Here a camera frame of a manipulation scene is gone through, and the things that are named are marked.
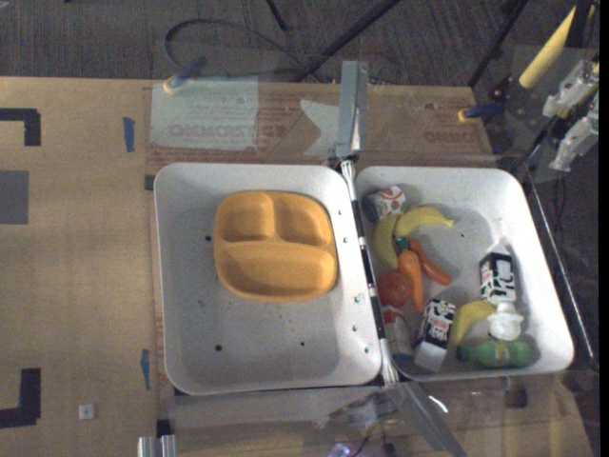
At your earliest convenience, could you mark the yellow banana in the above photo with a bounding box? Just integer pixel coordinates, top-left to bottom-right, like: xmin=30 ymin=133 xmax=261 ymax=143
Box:
xmin=448 ymin=300 xmax=499 ymax=347
xmin=372 ymin=212 xmax=403 ymax=270
xmin=393 ymin=206 xmax=456 ymax=240

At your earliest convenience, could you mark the white can with red print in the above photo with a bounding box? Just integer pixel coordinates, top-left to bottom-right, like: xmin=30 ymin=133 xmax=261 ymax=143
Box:
xmin=363 ymin=185 xmax=407 ymax=222

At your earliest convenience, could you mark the orange sausage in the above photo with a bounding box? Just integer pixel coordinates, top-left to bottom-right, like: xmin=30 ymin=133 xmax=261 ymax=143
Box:
xmin=408 ymin=238 xmax=453 ymax=288

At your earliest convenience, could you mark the red tomato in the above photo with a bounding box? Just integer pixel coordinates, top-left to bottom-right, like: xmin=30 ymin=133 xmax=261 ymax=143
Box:
xmin=377 ymin=270 xmax=411 ymax=308

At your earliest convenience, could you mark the orange carrot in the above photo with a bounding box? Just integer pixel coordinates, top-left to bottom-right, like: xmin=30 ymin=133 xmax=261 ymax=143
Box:
xmin=394 ymin=236 xmax=425 ymax=313

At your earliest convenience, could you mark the green plastic bottle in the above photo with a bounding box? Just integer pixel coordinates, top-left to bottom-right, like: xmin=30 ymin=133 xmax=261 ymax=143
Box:
xmin=455 ymin=339 xmax=533 ymax=369

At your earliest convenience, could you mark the white plastic tray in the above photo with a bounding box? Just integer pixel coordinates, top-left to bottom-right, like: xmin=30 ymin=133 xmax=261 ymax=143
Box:
xmin=354 ymin=165 xmax=576 ymax=383
xmin=152 ymin=162 xmax=384 ymax=397

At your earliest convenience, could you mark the thin black and white rod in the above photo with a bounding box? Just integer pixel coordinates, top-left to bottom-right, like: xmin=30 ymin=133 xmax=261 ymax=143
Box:
xmin=339 ymin=158 xmax=399 ymax=386

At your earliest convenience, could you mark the orange divided plate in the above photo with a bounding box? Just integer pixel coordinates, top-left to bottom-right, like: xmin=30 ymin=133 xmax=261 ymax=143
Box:
xmin=212 ymin=189 xmax=340 ymax=303

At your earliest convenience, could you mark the cow print milk carton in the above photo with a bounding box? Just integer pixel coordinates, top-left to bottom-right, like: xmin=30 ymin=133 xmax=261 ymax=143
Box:
xmin=478 ymin=243 xmax=519 ymax=307
xmin=412 ymin=298 xmax=457 ymax=372

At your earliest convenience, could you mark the white plastic bottle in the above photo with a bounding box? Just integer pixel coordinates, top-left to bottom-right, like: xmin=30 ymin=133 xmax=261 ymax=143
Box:
xmin=486 ymin=301 xmax=525 ymax=343

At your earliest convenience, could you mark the brown cardboard board red print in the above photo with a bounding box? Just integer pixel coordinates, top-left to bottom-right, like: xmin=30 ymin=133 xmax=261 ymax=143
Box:
xmin=142 ymin=82 xmax=591 ymax=457

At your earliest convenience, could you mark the clear bottle with red label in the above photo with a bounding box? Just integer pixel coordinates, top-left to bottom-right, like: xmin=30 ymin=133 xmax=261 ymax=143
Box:
xmin=380 ymin=304 xmax=414 ymax=359

